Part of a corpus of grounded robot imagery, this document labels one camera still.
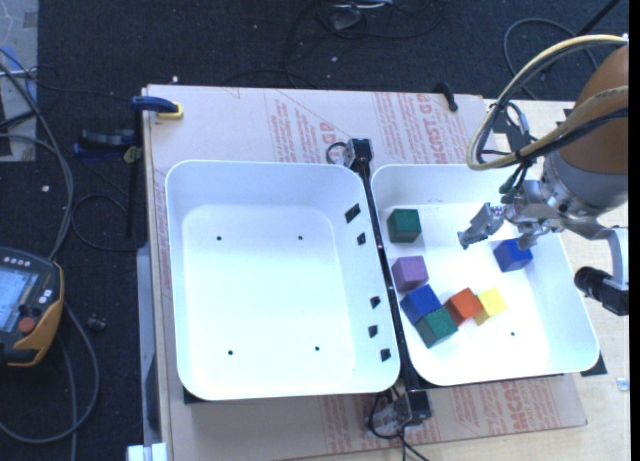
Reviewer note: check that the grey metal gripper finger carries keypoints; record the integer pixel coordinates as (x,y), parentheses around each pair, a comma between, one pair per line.
(527,239)
(479,228)

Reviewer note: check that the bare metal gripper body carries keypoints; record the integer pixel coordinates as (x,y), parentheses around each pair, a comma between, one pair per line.
(545,211)

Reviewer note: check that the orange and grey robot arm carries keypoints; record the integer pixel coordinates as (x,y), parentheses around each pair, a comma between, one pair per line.
(602,119)

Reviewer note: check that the blue cube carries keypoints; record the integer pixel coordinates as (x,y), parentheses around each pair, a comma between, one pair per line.
(511,256)
(419,301)

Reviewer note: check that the yellow cube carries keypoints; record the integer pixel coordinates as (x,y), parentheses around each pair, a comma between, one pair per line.
(492,303)

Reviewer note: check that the green cube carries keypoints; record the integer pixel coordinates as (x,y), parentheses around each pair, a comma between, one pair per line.
(404,225)
(436,327)

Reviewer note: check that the orange cube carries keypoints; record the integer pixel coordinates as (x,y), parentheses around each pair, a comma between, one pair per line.
(463,305)

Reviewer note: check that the purple cube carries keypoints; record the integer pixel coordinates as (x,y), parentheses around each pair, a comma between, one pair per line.
(410,273)

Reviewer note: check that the thin black rod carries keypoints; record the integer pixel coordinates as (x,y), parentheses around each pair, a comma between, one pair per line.
(385,259)

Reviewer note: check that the white plastic tray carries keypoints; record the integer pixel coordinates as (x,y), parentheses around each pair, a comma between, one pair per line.
(260,289)
(520,349)

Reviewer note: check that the brown cardboard board red print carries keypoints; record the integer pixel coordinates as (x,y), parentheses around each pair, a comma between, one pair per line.
(280,124)

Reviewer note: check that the black cylinder on white bracket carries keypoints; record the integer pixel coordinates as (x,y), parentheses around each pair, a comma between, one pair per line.
(597,286)

